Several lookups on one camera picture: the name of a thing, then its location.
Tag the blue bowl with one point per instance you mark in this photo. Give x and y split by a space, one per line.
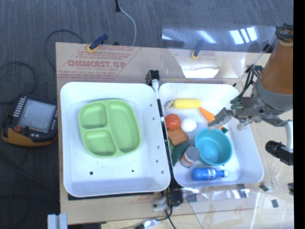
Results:
213 147

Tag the dark green wedge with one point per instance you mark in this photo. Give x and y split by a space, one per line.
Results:
178 151

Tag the yellow corn cob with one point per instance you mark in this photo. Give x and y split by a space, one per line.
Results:
187 103

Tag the brown cardboard board, red print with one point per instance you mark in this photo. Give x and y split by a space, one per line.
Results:
100 61

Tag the blue bottle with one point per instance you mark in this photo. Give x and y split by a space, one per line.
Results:
205 173

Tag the green divided plate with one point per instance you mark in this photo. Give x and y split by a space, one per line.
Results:
119 120

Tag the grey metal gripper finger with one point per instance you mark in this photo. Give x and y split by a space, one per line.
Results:
224 114
215 125

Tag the black cylinder on white bracket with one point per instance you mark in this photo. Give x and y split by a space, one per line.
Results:
280 150

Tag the thin black and white rod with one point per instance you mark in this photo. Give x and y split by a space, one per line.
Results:
158 99

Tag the red tomato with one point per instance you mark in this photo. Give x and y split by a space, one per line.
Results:
172 121

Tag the white plastic tray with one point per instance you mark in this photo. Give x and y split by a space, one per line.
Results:
245 161
114 173

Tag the brown bread slice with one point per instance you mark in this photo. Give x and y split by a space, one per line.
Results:
177 136

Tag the white egg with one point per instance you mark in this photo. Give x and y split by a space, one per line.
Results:
188 125

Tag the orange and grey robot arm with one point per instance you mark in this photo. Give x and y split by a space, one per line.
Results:
277 68

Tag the small red and white can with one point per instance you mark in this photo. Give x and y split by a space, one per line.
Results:
190 157

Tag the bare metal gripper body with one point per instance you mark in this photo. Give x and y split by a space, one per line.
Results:
246 111

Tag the orange carrot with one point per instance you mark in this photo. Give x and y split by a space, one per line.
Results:
206 113

